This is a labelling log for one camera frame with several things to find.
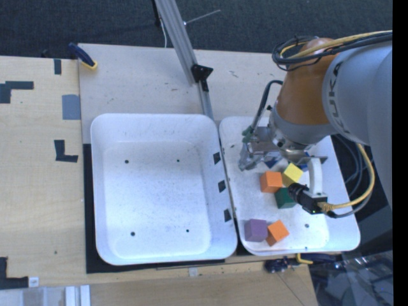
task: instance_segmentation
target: purple block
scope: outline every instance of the purple block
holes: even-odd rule
[[[262,242],[268,236],[265,220],[251,219],[245,223],[245,240],[248,242]]]

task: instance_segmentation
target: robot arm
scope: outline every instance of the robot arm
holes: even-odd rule
[[[284,59],[288,73],[268,125],[258,127],[262,114],[258,111],[243,133],[239,167],[248,170],[260,161],[280,157],[305,164],[311,146],[328,135],[341,134],[371,147],[392,207],[392,32],[337,42],[305,40],[295,56]],[[289,41],[280,50],[297,45]],[[282,61],[276,55],[273,58],[277,64]]]

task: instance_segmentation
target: white tray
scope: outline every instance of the white tray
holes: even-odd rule
[[[106,113],[92,122],[91,147],[96,247],[107,263],[234,253],[219,137],[208,117]]]
[[[287,161],[279,161],[272,169],[265,163],[259,163],[255,169],[240,171],[238,160],[242,148],[242,131],[252,120],[251,117],[228,117],[219,126],[238,232],[244,247],[257,256],[355,249],[360,243],[360,230],[355,216],[331,219],[323,214],[310,215],[300,205],[279,209],[272,193],[261,192],[260,176],[267,170],[284,171],[288,166]],[[267,123],[268,118],[262,118],[260,126],[266,126]],[[331,142],[330,137],[326,137],[310,150],[310,154],[328,157],[322,164],[323,191],[328,195],[330,203],[345,203],[349,197]],[[303,173],[299,183],[309,185],[308,171]],[[343,208],[339,213],[350,210],[351,207]],[[249,219],[266,220],[268,224],[280,219],[287,227],[289,236],[272,246],[266,241],[247,242],[244,225]]]

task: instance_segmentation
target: green block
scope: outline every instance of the green block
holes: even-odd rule
[[[287,187],[280,188],[275,193],[275,199],[278,208],[291,208],[296,205],[296,202],[289,196]]]

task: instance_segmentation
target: yellow cable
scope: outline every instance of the yellow cable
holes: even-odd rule
[[[378,32],[371,32],[371,33],[364,33],[364,34],[357,34],[357,35],[352,35],[352,36],[346,36],[345,38],[338,38],[336,40],[332,40],[323,44],[320,44],[316,47],[312,47],[312,48],[308,48],[304,51],[301,51],[297,54],[291,55],[290,57],[288,57],[288,59],[292,59],[292,58],[299,58],[299,57],[304,57],[305,55],[309,55],[315,51],[324,49],[324,48],[331,48],[331,47],[335,47],[337,45],[349,42],[349,41],[353,41],[353,40],[357,40],[358,38],[365,38],[367,36],[370,35],[375,35],[375,34],[381,34],[381,33],[391,33],[392,31],[378,31]]]
[[[367,196],[370,195],[370,193],[372,192],[373,188],[374,188],[374,184],[375,184],[375,173],[374,173],[374,168],[370,162],[370,159],[367,156],[367,153],[365,152],[363,146],[359,143],[357,143],[357,147],[358,150],[360,151],[360,153],[362,154],[363,158],[364,158],[364,163],[367,166],[368,169],[368,175],[370,176],[370,183],[367,187],[367,190],[359,197],[356,198],[353,201],[349,201],[347,203],[342,203],[342,204],[329,204],[326,202],[320,202],[317,203],[317,205],[319,207],[321,207],[321,209],[323,210],[323,212],[328,212],[331,210],[335,210],[337,208],[343,208],[343,207],[349,207],[355,204],[358,204],[359,202],[361,202],[362,200],[364,200]]]
[[[313,261],[309,261],[308,259],[301,258],[300,253],[296,254],[296,261],[301,264],[308,264],[308,265],[313,264]]]

